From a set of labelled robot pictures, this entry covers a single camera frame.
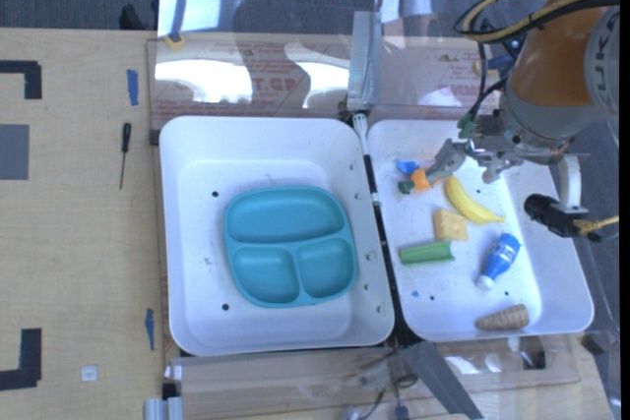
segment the wooden board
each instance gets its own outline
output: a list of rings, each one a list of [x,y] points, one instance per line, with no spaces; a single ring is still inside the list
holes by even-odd
[[[0,180],[0,371],[18,367],[21,329],[42,331],[41,380],[0,391],[3,419],[140,418],[144,399],[160,396],[150,35],[0,30],[0,59],[42,67],[40,100],[24,99],[23,76],[0,74],[0,123],[30,126],[29,179]],[[127,69],[138,73],[135,106]],[[98,366],[96,381],[82,381],[86,365]]]

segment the toy banana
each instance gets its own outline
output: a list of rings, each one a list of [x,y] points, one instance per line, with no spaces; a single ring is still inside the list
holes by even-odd
[[[505,220],[505,217],[497,215],[492,210],[487,209],[473,200],[455,175],[451,175],[446,179],[444,187],[446,189],[446,196],[448,196],[453,206],[472,222],[485,224],[486,222],[503,222]]]

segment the blue tape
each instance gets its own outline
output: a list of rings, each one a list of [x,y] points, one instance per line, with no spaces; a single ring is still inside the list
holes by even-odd
[[[145,328],[147,328],[147,336],[149,337],[149,346],[151,347],[151,350],[156,349],[156,342],[154,340],[154,325],[154,311],[151,308],[147,308]]]
[[[131,105],[138,105],[138,73],[132,69],[127,69],[127,91]]]

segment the screwdriver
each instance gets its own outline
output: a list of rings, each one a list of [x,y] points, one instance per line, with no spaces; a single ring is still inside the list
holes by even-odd
[[[129,139],[131,138],[131,123],[125,123],[122,127],[122,166],[120,167],[120,187],[122,189],[122,178],[125,175],[125,157],[129,150]]]

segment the blue toy bottle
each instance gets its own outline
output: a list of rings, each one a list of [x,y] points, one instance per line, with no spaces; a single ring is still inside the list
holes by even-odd
[[[503,233],[485,258],[485,268],[477,278],[476,286],[481,290],[490,290],[494,279],[512,266],[520,248],[521,244],[514,235]]]

